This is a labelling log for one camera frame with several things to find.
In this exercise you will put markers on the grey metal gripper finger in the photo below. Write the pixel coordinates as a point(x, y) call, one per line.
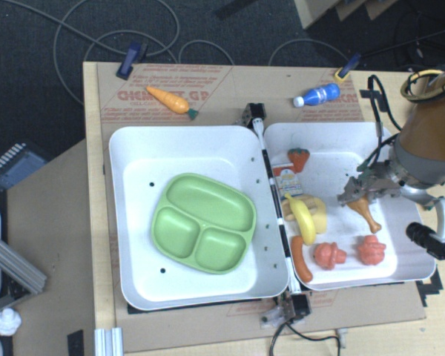
point(374, 198)
point(346, 197)

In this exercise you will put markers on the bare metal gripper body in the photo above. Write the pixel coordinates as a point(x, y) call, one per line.
point(376, 180)

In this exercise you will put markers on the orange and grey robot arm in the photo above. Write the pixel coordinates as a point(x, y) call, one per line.
point(426, 132)

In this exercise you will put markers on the brown chicken drumstick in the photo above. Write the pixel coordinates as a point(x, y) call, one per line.
point(365, 211)

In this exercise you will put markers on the white plastic tray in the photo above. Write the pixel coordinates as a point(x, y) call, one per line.
point(337, 169)
point(141, 217)

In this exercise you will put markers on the pale yellow cheese wedge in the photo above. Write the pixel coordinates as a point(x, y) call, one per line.
point(320, 217)

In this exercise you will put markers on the yellow banana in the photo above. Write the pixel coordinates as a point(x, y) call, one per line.
point(306, 219)

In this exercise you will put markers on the pink toy octopus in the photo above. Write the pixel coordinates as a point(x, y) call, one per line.
point(328, 255)
point(371, 250)

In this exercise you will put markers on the orange and white carton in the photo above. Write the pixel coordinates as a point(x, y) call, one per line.
point(289, 180)

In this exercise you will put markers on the red strawberry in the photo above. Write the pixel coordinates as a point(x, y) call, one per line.
point(298, 158)

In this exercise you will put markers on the thin black and white rod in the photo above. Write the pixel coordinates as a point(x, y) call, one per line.
point(275, 195)

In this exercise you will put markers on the orange sausage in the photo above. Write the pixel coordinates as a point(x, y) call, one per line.
point(301, 260)

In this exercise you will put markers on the blue bottle with white cap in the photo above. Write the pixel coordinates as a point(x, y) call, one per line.
point(320, 94)

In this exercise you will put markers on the green divided plate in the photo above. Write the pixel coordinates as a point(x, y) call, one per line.
point(204, 223)

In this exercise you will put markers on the brown cardboard board red print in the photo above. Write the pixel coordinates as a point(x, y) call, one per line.
point(222, 87)

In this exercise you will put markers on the orange carrot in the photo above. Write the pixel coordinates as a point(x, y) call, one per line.
point(170, 100)

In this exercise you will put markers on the black cylinder on white bracket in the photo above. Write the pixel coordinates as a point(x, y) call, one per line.
point(422, 234)

